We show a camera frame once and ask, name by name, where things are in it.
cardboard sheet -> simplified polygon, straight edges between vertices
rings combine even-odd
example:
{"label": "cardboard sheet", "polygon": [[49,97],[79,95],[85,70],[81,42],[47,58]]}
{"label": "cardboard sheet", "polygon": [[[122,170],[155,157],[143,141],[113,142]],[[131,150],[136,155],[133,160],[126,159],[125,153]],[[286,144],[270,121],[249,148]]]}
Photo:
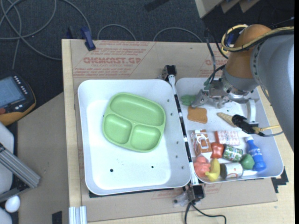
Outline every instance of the cardboard sheet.
{"label": "cardboard sheet", "polygon": [[[182,189],[154,190],[114,196],[90,197],[85,184],[84,154],[77,90],[88,79],[155,79],[166,65],[175,65],[176,79],[208,77],[213,62],[205,43],[94,41],[96,50],[87,51],[83,40],[71,40],[75,94],[79,169],[82,204],[88,222],[185,211],[173,204]],[[211,44],[216,66],[226,63]],[[277,201],[270,178],[204,185],[206,197],[198,204],[204,209]]]}

green plate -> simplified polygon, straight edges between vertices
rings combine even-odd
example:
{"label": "green plate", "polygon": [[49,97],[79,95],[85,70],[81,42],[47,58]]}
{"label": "green plate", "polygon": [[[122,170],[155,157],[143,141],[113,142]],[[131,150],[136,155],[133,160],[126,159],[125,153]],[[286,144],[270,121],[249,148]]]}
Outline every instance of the green plate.
{"label": "green plate", "polygon": [[138,152],[155,149],[164,133],[166,115],[163,107],[131,93],[111,97],[105,110],[102,131],[107,140]]}

dark carpet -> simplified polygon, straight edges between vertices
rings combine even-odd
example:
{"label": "dark carpet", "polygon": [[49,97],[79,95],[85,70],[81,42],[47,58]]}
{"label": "dark carpet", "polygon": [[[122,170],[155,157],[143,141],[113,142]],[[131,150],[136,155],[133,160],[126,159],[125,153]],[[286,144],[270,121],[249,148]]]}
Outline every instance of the dark carpet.
{"label": "dark carpet", "polygon": [[[294,17],[294,0],[261,0],[245,13],[235,5],[224,14],[218,6],[203,19],[194,0],[56,0],[56,3],[54,10],[54,0],[2,0],[9,21],[23,39],[1,10],[0,75],[13,68],[27,80],[36,95],[36,108],[63,92],[61,39],[67,38],[70,26],[80,35],[80,28],[87,25],[82,14],[90,25],[93,39],[108,24],[125,26],[139,41],[152,41],[159,31],[170,27],[187,29],[205,41],[204,31],[209,28],[217,42],[229,27],[238,23],[294,25],[294,19],[289,20]],[[50,23],[36,32],[53,13]],[[133,40],[133,37],[125,29],[114,26],[102,30],[99,39]],[[188,32],[177,30],[161,33],[156,41],[199,42]]]}

monitor screen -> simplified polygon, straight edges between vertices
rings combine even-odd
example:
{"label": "monitor screen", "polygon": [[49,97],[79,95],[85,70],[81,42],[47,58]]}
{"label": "monitor screen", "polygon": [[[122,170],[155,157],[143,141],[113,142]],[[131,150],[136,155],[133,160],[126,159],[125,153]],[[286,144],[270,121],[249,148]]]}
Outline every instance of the monitor screen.
{"label": "monitor screen", "polygon": [[0,80],[0,108],[22,100],[25,100],[25,96],[13,77],[6,77]]}

white tray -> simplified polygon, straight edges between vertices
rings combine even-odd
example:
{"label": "white tray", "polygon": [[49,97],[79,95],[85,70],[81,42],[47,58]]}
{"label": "white tray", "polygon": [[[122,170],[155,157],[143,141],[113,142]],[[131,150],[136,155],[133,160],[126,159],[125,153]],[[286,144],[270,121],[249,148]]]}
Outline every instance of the white tray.
{"label": "white tray", "polygon": [[[140,153],[110,143],[102,120],[110,98],[129,92],[159,103],[166,113],[163,137],[156,149]],[[168,189],[191,178],[177,106],[171,86],[152,80],[87,80],[78,88],[85,182],[94,194]]]}
{"label": "white tray", "polygon": [[[176,83],[176,89],[178,93],[178,98],[184,95],[197,95],[200,89],[204,89],[203,83],[206,81],[206,78],[182,78],[179,79]],[[256,122],[259,123],[259,127],[268,127],[269,122],[266,117],[262,101],[258,94],[258,90],[254,90],[252,94],[248,95],[249,98],[257,100],[256,102]],[[244,140],[245,137],[248,137],[248,134],[243,132],[238,127],[232,127],[228,125],[226,121],[222,120],[217,116],[218,112],[223,112],[229,114],[231,116],[235,114],[242,115],[247,118],[247,106],[245,104],[238,104],[236,102],[226,103],[223,108],[216,108],[216,105],[213,104],[212,100],[209,99],[207,103],[205,103],[203,108],[207,110],[208,122],[206,124],[202,124],[199,122],[190,121],[187,118],[188,115],[188,107],[183,105],[180,100],[180,106],[182,110],[182,115],[184,119],[185,129],[187,132],[188,143],[192,155],[193,161],[195,161],[195,152],[191,143],[191,132],[193,130],[206,129],[210,143],[215,142],[215,131],[221,130],[235,130],[238,131],[238,135],[240,138],[240,145],[236,146],[237,148],[243,149],[244,153],[246,153],[246,142]],[[255,144],[261,149],[263,154],[264,162],[267,165],[267,168],[262,172],[255,172],[250,170],[245,170],[243,176],[240,178],[228,178],[222,179],[218,178],[217,181],[213,182],[231,182],[238,180],[247,180],[247,179],[256,179],[256,178],[266,178],[266,177],[276,177],[281,175],[284,169],[284,165],[276,144],[274,137],[261,137],[256,134],[253,134]],[[227,163],[228,160],[219,159],[220,163]],[[207,178],[198,178],[202,182],[211,183]]]}

